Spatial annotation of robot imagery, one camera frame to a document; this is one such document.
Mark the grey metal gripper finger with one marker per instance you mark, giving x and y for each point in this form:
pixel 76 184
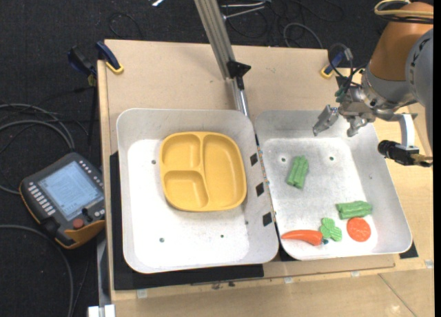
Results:
pixel 325 121
pixel 355 127

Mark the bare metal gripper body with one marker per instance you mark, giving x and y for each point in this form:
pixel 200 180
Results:
pixel 358 102

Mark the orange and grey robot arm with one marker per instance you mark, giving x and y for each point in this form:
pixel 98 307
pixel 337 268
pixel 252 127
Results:
pixel 396 53

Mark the green toy asparagus bunch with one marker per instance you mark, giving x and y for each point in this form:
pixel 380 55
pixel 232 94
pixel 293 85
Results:
pixel 297 172
pixel 355 209

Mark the white plastic tray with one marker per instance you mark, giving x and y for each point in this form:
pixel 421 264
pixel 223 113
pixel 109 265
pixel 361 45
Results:
pixel 193 236
pixel 320 198

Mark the thin black and white rod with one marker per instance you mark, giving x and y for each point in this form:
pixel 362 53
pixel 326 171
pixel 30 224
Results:
pixel 266 179

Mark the orange-red round toy slice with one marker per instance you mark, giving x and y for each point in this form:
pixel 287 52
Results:
pixel 358 229

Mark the green toy broccoli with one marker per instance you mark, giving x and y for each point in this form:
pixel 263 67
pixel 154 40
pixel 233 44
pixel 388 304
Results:
pixel 330 230

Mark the orange toy carrot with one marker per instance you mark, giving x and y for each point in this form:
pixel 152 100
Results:
pixel 305 235

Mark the yellow divided plate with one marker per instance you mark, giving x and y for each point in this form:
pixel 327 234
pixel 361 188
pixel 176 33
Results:
pixel 210 171

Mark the pale wood board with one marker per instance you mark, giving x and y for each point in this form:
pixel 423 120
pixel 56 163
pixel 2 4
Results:
pixel 172 78

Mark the black cylinder on white bracket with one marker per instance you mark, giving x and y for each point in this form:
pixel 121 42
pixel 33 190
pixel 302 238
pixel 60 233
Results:
pixel 399 153

